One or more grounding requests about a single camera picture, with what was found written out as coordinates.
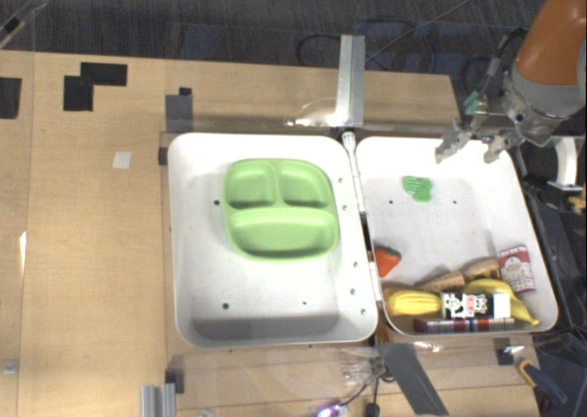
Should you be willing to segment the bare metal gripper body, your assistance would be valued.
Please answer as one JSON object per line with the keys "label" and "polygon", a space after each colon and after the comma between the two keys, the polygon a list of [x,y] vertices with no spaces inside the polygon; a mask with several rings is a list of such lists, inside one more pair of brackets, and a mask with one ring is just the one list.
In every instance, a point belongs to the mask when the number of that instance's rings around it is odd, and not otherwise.
{"label": "bare metal gripper body", "polygon": [[545,147],[554,132],[570,118],[560,101],[547,100],[539,107],[512,83],[504,83],[494,98],[474,92],[466,100],[466,127],[489,147],[515,147],[529,142]]}

